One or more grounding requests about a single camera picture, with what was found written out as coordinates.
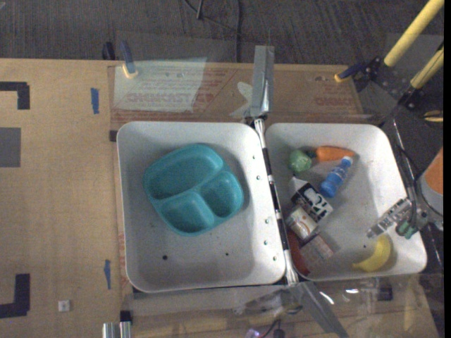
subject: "cardboard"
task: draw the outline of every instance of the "cardboard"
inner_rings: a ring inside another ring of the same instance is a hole
[[[121,67],[109,69],[112,130],[136,120],[239,122],[252,96],[253,64],[157,61],[152,66],[138,67],[141,77],[122,79],[130,86],[129,94],[120,96],[115,96],[121,87],[115,76],[121,73]],[[334,74],[344,69],[346,66],[343,65],[275,64],[273,110],[267,125],[275,121],[330,123],[364,119],[352,81],[337,83],[334,80]],[[180,98],[171,90],[156,92],[155,84],[179,87],[189,84],[193,76],[199,89],[192,97],[191,109],[177,113],[150,111],[158,110],[161,100],[170,106],[172,101]],[[126,101],[129,106],[140,105],[142,108],[123,108]]]
[[[31,103],[30,110],[19,111],[17,95],[0,92],[1,127],[20,128],[20,167],[0,168],[0,305],[14,301],[16,275],[30,274],[31,283],[29,311],[0,319],[1,336],[100,337],[103,323],[118,322],[131,286],[123,269],[117,154],[109,130],[136,118],[216,119],[224,109],[231,113],[243,105],[245,98],[238,95],[236,83],[250,83],[252,78],[251,65],[232,64],[229,83],[215,87],[214,99],[206,100],[199,115],[125,114],[114,108],[110,114],[111,71],[118,64],[121,62],[0,61],[0,81],[27,82]],[[276,91],[283,88],[285,105],[277,104],[276,110],[292,109],[295,96],[300,96],[296,109],[304,109],[306,116],[359,113],[352,87],[341,87],[347,92],[344,99],[349,100],[333,100],[335,83],[330,77],[341,69],[277,67]],[[329,80],[316,80],[320,76]],[[99,113],[93,110],[91,88],[99,92]],[[352,104],[327,106],[319,101]],[[224,120],[233,119],[226,115]],[[110,261],[110,289],[106,261]],[[58,311],[61,301],[69,301],[69,311]],[[431,327],[430,314],[424,316]],[[150,329],[140,333],[139,324],[134,330],[137,337],[152,335]]]

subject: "banana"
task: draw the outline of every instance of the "banana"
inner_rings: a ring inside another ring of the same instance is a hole
[[[374,272],[387,263],[392,251],[392,241],[388,234],[379,235],[373,254],[364,261],[353,263],[353,268],[360,268],[365,272]]]

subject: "teal plate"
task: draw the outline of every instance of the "teal plate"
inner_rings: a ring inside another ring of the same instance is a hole
[[[185,236],[203,234],[224,223],[244,201],[236,176],[205,144],[166,154],[145,170],[143,185],[160,217]]]

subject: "wooden table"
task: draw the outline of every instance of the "wooden table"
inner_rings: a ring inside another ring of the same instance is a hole
[[[114,68],[109,67],[120,63],[0,60],[0,82],[30,87],[30,109],[18,109],[17,92],[0,92],[0,128],[20,131],[20,167],[0,167],[0,305],[14,301],[16,275],[30,275],[31,283],[29,311],[0,319],[2,336],[100,337],[103,323],[119,319],[126,278],[123,269],[121,274],[116,145],[110,130],[120,123],[111,118]],[[232,80],[252,76],[251,65],[220,68],[235,71]],[[305,91],[299,82],[306,76],[326,77],[323,82],[330,84],[333,73],[341,70],[276,66],[278,76],[293,81],[288,92]],[[321,78],[308,81],[321,84]],[[99,94],[99,113],[93,109],[92,89]],[[352,90],[344,92],[346,99],[355,98]],[[218,110],[219,103],[210,107]],[[360,112],[358,106],[352,109]],[[59,312],[58,302],[65,300],[70,311]],[[151,333],[144,329],[139,336]]]

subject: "blue tape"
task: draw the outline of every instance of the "blue tape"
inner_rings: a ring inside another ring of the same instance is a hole
[[[108,259],[105,260],[104,273],[108,289],[111,289],[111,262]]]
[[[94,114],[99,114],[99,90],[91,88],[91,104]]]

